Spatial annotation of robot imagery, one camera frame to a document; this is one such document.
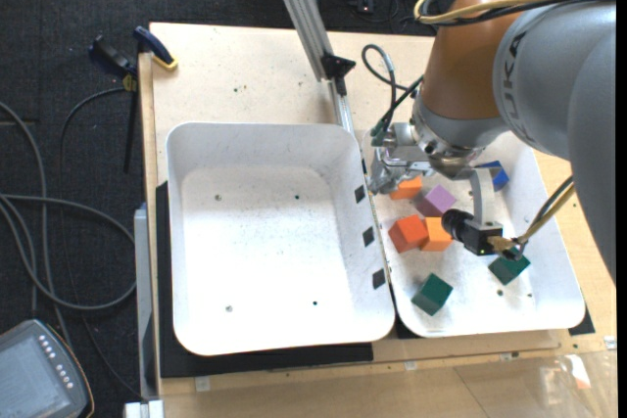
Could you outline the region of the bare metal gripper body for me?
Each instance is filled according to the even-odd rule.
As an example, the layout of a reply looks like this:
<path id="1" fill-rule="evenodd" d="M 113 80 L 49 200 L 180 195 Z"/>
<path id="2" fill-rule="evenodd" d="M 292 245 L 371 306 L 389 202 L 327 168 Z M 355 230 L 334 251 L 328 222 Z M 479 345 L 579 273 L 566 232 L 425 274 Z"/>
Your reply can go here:
<path id="1" fill-rule="evenodd" d="M 484 150 L 445 140 L 424 124 L 396 122 L 374 148 L 373 159 L 395 167 L 398 180 L 432 172 L 455 178 Z"/>

